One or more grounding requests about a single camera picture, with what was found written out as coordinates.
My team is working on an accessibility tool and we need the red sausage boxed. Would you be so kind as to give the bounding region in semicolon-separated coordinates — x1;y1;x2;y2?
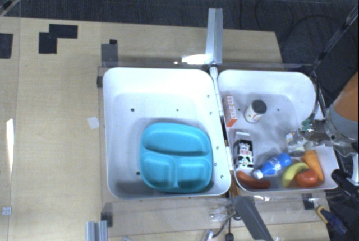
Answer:
236;170;271;190

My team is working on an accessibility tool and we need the silver can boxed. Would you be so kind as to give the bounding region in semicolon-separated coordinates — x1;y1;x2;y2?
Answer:
287;143;306;157

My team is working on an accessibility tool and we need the white plastic tray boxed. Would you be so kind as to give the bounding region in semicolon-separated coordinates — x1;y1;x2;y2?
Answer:
217;69;340;193
102;67;232;200

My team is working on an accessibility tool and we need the red tomato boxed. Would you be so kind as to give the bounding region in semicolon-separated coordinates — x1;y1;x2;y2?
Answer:
296;168;319;188

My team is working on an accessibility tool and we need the blue divided plate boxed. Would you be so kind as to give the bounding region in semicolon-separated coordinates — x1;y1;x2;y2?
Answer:
139;122;213;194

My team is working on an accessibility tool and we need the orange and white carton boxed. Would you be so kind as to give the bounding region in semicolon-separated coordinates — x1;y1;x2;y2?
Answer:
222;95;238;128

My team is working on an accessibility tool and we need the orange carrot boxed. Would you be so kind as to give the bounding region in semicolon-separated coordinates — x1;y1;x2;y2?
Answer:
303;149;325;182

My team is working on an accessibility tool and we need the blue and white bottle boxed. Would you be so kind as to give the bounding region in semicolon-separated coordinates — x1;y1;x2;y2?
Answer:
252;152;293;180

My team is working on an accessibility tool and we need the black cylinder on white bracket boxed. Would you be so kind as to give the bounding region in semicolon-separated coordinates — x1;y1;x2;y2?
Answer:
331;168;359;188

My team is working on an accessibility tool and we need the yellow banana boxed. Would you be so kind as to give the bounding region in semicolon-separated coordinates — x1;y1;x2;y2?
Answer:
281;161;310;188

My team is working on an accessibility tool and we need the cow print milk carton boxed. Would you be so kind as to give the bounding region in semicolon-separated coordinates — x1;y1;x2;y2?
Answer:
233;131;255;172

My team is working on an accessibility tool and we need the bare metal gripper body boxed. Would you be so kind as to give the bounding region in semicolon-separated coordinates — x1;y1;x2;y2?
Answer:
303;119;338;148

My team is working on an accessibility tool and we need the white can with black lid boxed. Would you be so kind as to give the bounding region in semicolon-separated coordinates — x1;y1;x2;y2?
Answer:
243;99;268;124

